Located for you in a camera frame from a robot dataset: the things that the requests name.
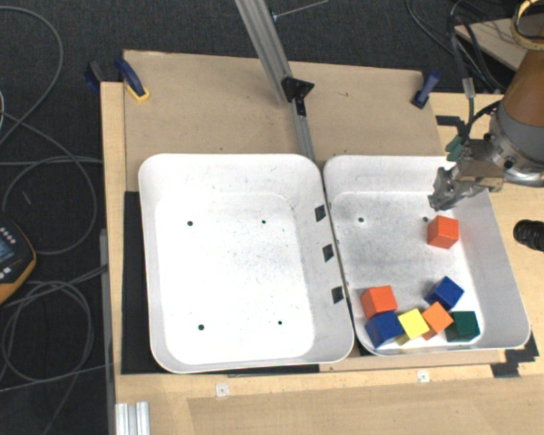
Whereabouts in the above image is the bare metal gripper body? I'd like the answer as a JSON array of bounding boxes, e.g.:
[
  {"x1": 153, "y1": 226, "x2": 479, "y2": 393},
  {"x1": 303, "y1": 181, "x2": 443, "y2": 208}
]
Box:
[{"x1": 452, "y1": 127, "x2": 544, "y2": 194}]

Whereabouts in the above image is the orange cube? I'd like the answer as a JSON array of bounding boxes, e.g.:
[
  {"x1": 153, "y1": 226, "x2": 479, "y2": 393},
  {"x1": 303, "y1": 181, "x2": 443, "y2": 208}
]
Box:
[
  {"x1": 426, "y1": 215, "x2": 461, "y2": 250},
  {"x1": 421, "y1": 301, "x2": 455, "y2": 341},
  {"x1": 359, "y1": 285, "x2": 399, "y2": 321}
]

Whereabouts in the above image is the white plastic tray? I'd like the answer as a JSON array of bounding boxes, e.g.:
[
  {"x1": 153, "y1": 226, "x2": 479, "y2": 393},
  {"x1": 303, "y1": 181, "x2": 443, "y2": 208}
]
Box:
[
  {"x1": 322, "y1": 153, "x2": 532, "y2": 358},
  {"x1": 137, "y1": 152, "x2": 356, "y2": 375}
]

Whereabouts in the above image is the blue cube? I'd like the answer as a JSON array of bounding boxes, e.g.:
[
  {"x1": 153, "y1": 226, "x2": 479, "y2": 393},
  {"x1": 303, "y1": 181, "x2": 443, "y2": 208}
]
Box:
[
  {"x1": 364, "y1": 311, "x2": 406, "y2": 350},
  {"x1": 423, "y1": 275, "x2": 465, "y2": 312}
]

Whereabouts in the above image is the green cube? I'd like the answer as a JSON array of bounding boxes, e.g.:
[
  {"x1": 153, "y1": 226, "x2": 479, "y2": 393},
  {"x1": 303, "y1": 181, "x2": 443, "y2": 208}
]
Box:
[{"x1": 443, "y1": 310, "x2": 481, "y2": 344}]

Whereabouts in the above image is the yellow cube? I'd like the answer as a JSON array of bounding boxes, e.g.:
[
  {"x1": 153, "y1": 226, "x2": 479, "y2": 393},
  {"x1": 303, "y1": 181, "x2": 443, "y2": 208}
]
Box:
[{"x1": 395, "y1": 307, "x2": 432, "y2": 347}]

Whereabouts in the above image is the brown cardboard board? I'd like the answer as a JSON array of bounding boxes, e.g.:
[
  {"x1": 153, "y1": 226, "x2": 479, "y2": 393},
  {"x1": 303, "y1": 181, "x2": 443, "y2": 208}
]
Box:
[{"x1": 122, "y1": 49, "x2": 507, "y2": 373}]

